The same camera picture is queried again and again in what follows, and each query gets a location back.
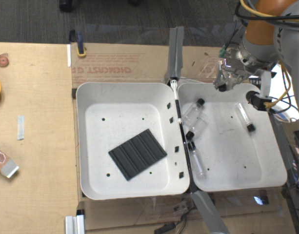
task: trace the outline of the wooden table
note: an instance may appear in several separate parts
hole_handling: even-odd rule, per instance
[[[20,168],[10,179],[0,175],[0,234],[62,234],[65,216],[75,215],[78,205],[67,45],[0,43],[2,53],[8,53],[10,63],[0,68],[0,149]],[[23,140],[17,140],[18,116],[24,116]],[[287,204],[281,202],[278,211],[223,220],[232,234],[295,233]],[[160,226],[87,233],[152,234]],[[183,233],[201,230],[208,233],[202,220],[193,220]]]

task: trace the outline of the yellow cable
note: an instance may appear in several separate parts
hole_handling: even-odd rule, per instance
[[[273,101],[273,102],[265,102],[264,103],[264,105],[265,105],[265,107],[267,108],[267,109],[270,109],[271,107],[274,107],[278,102],[280,102],[284,97],[285,97],[285,95],[286,94],[288,94],[288,92],[289,92],[289,90],[290,90],[290,88],[291,88],[291,81],[290,81],[290,78],[289,78],[289,76],[288,76],[288,72],[287,72],[287,69],[286,69],[286,67],[282,64],[282,62],[281,62],[281,60],[279,60],[279,63],[280,63],[280,66],[281,66],[281,72],[282,73],[285,73],[285,76],[286,76],[286,78],[287,78],[287,80],[288,80],[288,88],[287,88],[287,90],[277,99],[277,100],[275,100],[275,101]]]
[[[274,15],[269,15],[269,14],[265,14],[259,11],[256,11],[252,8],[250,8],[248,5],[245,4],[244,0],[240,0],[241,5],[243,6],[243,8],[249,12],[251,12],[252,14],[259,16],[259,17],[275,17]],[[299,21],[299,19],[285,19],[285,21]]]

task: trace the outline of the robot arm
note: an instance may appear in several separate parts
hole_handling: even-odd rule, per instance
[[[299,0],[259,0],[254,9],[249,11],[264,17],[250,17],[239,47],[229,48],[218,64],[214,87],[228,91],[250,75],[261,77],[260,93],[249,92],[246,98],[257,110],[266,111],[273,105],[269,97],[271,71],[280,62],[292,77],[299,106],[299,23],[290,20],[299,16]]]

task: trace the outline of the clear plastic bottle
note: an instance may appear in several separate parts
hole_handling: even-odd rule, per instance
[[[244,108],[244,106],[241,103],[238,103],[235,105],[234,107],[235,112],[239,118],[239,120],[241,121],[241,123],[243,124],[243,126],[248,130],[248,132],[253,132],[255,131],[255,126],[252,123],[252,120],[250,119],[250,117],[248,116],[248,113],[246,111],[246,109]]]
[[[202,111],[203,105],[204,100],[200,98],[189,107],[183,116],[183,123],[186,126],[190,127],[195,123]]]
[[[204,168],[204,165],[201,161],[200,154],[198,149],[195,146],[194,142],[189,142],[187,144],[189,150],[189,157],[192,165],[192,169],[195,171],[198,177],[205,176],[207,170]]]
[[[201,113],[193,125],[189,128],[186,139],[192,140],[193,137],[197,137],[206,128],[208,124],[208,116],[205,113]]]

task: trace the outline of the gray carpet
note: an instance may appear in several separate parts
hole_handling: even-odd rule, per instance
[[[59,0],[0,0],[0,42],[68,43],[76,29],[85,42],[168,45],[169,28],[184,26],[184,45],[221,47],[238,1],[142,0],[135,7],[127,0],[73,0],[66,13]]]

